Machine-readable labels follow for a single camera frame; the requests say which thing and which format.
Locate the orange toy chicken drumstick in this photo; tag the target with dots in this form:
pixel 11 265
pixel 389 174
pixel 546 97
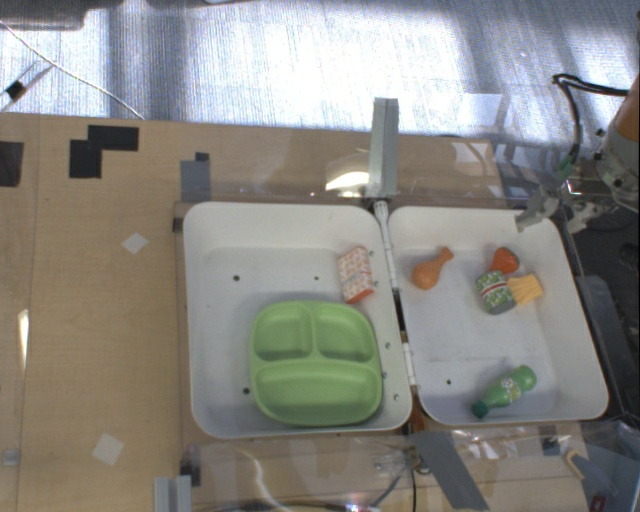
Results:
pixel 429 274

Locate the green plastic bottle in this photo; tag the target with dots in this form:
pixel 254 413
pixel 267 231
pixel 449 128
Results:
pixel 507 390

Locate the orange toy carrot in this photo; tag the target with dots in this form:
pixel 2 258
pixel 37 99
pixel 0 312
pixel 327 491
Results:
pixel 505 260

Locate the white plastic tray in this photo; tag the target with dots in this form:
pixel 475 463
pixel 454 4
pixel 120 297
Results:
pixel 225 310
pixel 465 340

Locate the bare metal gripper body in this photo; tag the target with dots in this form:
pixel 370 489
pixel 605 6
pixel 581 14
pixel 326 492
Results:
pixel 607 186

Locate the yellow toy french fries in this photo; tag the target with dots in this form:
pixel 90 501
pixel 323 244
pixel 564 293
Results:
pixel 525 289

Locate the pale wood board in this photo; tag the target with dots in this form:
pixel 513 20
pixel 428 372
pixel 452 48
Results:
pixel 100 300

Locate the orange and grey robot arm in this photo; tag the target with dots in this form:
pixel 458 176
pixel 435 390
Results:
pixel 629 117

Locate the green divided plate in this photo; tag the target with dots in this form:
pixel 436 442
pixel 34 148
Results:
pixel 312 370

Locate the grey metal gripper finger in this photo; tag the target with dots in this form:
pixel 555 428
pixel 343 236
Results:
pixel 537 207
pixel 582 216

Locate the thin black and white rod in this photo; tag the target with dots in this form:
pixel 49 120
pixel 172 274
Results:
pixel 391 270

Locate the green and white can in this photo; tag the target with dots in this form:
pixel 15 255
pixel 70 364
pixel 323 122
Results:
pixel 495 292

